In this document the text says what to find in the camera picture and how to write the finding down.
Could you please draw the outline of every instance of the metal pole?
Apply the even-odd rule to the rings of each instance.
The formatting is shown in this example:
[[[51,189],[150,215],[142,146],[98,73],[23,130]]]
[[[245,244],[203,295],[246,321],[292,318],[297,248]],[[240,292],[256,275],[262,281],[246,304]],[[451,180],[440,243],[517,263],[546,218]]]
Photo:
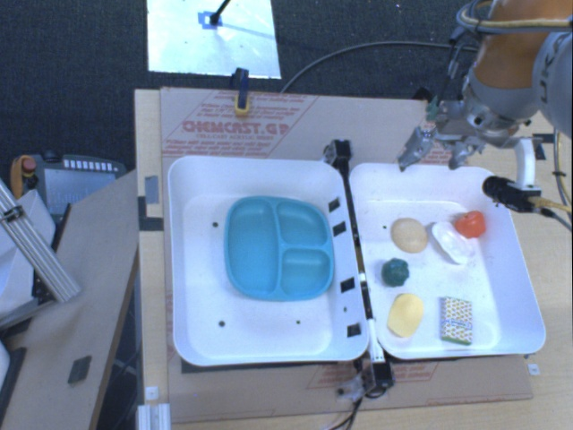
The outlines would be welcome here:
[[[218,20],[221,17],[221,13],[223,13],[223,10],[225,10],[226,6],[229,4],[231,0],[225,0],[221,6],[218,8],[218,10],[216,12],[214,12],[210,17],[209,17],[209,23],[211,25],[217,25],[218,24]]]

